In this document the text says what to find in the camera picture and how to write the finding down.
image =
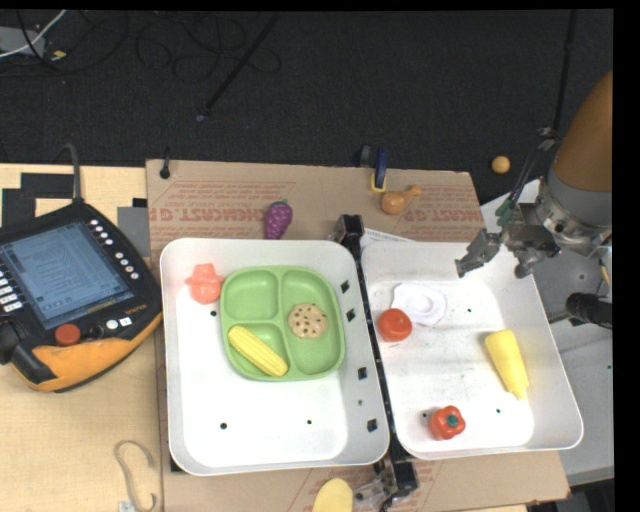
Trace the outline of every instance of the black fabric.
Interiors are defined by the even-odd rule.
[[[58,12],[3,9],[0,27],[37,32]],[[143,166],[170,147],[172,159],[349,166],[383,145],[392,168],[469,171],[484,203],[553,123],[570,13],[281,12],[197,121],[273,13],[69,10],[45,62],[0,58],[0,160],[48,163],[70,142],[82,165]],[[570,50],[560,136],[613,67],[613,9],[576,10]],[[500,154],[504,175],[490,167]]]

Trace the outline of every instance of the toy pepper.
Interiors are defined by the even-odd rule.
[[[432,413],[428,425],[433,437],[440,441],[457,436],[465,429],[467,423],[457,407],[448,405]]]

